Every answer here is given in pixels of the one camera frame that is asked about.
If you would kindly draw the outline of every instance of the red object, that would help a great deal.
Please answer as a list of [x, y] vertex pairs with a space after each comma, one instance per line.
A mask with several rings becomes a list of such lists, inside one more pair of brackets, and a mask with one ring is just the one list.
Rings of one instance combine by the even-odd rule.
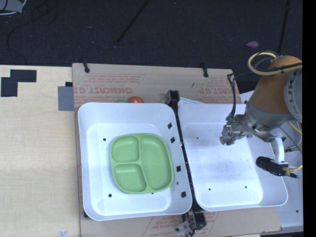
[[133, 97], [130, 97], [127, 102], [128, 103], [143, 103], [144, 100], [141, 97], [133, 96]]
[[251, 42], [246, 43], [245, 45], [250, 47], [250, 48], [257, 48], [259, 43], [257, 41], [251, 41]]

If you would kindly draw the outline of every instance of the white tray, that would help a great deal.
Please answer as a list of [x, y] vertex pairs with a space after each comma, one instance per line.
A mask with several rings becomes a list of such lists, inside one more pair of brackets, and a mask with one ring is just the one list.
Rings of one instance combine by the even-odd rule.
[[[176, 118], [169, 106], [86, 103], [80, 107], [78, 119], [83, 206], [90, 218], [101, 221], [183, 214], [191, 208], [192, 196]], [[154, 194], [128, 194], [115, 185], [110, 144], [116, 137], [130, 133], [153, 133], [167, 143], [174, 171], [169, 188]]]
[[[256, 166], [259, 156], [274, 158], [270, 143], [257, 137], [222, 145], [220, 136], [229, 104], [185, 104], [179, 119], [197, 203], [207, 211], [283, 205], [282, 177]], [[244, 114], [245, 105], [236, 107]]]

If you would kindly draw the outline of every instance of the green plate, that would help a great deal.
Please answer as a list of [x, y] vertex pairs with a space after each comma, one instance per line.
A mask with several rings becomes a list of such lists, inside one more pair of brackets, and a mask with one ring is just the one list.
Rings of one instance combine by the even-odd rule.
[[115, 138], [110, 162], [116, 185], [126, 193], [154, 193], [173, 182], [173, 166], [166, 142], [155, 134], [135, 133]]

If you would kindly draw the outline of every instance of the white wire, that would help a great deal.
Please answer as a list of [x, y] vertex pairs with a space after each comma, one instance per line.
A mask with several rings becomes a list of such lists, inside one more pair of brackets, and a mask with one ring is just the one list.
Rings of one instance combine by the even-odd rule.
[[[28, 0], [24, 0], [23, 4], [22, 4], [22, 9], [24, 8], [26, 2]], [[7, 12], [7, 13], [0, 13], [0, 16], [7, 16], [7, 15], [13, 15], [13, 14], [16, 14], [17, 12], [16, 11], [13, 11], [13, 12]]]

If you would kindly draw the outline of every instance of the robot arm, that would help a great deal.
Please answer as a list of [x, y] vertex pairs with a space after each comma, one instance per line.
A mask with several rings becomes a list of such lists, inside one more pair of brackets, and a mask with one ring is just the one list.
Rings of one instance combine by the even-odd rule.
[[[260, 71], [251, 65], [251, 61], [258, 55], [273, 57], [267, 70]], [[232, 111], [227, 117], [220, 141], [223, 145], [231, 145], [237, 139], [254, 135], [271, 143], [275, 159], [259, 157], [257, 165], [274, 175], [289, 175], [291, 170], [284, 163], [282, 139], [273, 136], [270, 131], [285, 122], [302, 123], [302, 61], [293, 56], [276, 56], [264, 52], [251, 56], [248, 67], [260, 74], [261, 78], [246, 104], [245, 113], [235, 115]]]

